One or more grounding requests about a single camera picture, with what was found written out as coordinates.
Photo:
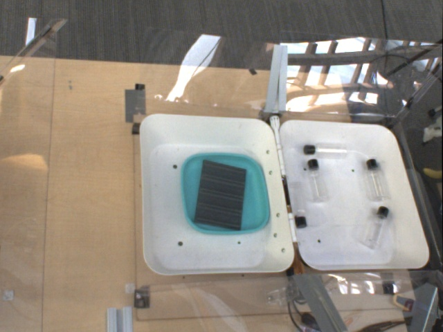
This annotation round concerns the thin black and white rod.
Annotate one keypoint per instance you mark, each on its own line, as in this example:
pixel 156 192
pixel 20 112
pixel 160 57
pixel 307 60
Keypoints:
pixel 279 150

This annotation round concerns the black ribbed rectangular pad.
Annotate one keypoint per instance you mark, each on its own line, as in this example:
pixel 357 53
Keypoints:
pixel 220 195

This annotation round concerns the yellow banana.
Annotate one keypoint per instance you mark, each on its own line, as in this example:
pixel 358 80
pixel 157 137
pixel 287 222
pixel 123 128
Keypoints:
pixel 432 173

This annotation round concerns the teal plate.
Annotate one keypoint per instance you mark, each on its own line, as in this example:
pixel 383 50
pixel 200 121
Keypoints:
pixel 257 192

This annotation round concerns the clear bottle with black cap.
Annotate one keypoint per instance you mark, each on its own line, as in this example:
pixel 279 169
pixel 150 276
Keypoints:
pixel 300 222
pixel 372 164
pixel 313 164
pixel 382 212
pixel 309 149

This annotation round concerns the small black block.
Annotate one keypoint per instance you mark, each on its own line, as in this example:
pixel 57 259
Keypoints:
pixel 290 272

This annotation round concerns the white plastic tray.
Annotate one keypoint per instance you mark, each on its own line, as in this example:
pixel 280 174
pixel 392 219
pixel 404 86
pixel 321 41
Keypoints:
pixel 162 192
pixel 346 220

